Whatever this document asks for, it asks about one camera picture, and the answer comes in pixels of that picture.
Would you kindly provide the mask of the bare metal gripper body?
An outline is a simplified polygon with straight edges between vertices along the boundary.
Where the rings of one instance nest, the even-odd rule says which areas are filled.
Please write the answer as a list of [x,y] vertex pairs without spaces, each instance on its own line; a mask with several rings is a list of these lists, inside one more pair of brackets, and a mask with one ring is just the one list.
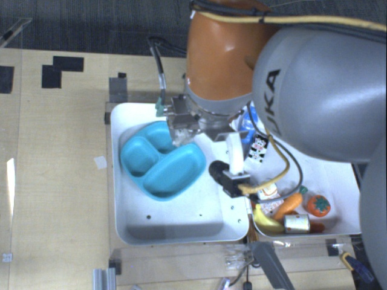
[[224,141],[228,134],[235,131],[232,121],[241,116],[242,109],[225,114],[220,110],[203,109],[188,95],[172,97],[172,104],[166,108],[167,125],[172,129],[190,129],[199,134],[205,134],[212,141]]

